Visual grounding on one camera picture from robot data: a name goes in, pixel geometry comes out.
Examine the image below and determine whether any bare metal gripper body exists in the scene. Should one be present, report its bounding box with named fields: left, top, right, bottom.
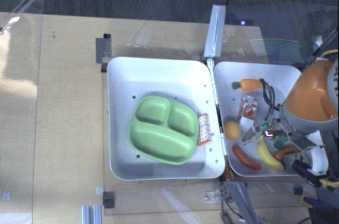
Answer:
left=261, top=118, right=317, bottom=151

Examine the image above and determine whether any green broccoli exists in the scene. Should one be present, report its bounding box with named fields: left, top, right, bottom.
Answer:
left=273, top=136, right=289, bottom=150

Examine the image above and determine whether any orange ball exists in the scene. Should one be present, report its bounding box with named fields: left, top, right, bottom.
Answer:
left=224, top=121, right=242, bottom=140

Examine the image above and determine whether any red sausage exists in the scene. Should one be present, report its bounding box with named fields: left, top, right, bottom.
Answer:
left=273, top=145, right=300, bottom=162
left=232, top=145, right=262, bottom=172

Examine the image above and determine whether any tall orange and white carton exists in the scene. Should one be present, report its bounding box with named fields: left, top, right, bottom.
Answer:
left=237, top=95, right=258, bottom=132

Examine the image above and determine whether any yellow banana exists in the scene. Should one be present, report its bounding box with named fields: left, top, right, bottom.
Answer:
left=257, top=135, right=285, bottom=172

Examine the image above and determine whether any small orange and white carton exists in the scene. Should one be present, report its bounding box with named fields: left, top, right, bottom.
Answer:
left=197, top=113, right=213, bottom=146

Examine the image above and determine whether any orange carrot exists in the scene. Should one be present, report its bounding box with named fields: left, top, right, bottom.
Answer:
left=231, top=78, right=264, bottom=92

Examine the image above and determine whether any white plastic tray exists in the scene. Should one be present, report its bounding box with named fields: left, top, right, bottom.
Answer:
left=213, top=61, right=329, bottom=178
left=106, top=56, right=226, bottom=182

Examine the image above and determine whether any green divided plate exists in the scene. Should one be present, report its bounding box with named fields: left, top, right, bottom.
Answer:
left=128, top=95, right=200, bottom=166

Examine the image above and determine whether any black cylinder on white bracket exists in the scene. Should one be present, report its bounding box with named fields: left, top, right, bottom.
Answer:
left=291, top=145, right=329, bottom=187

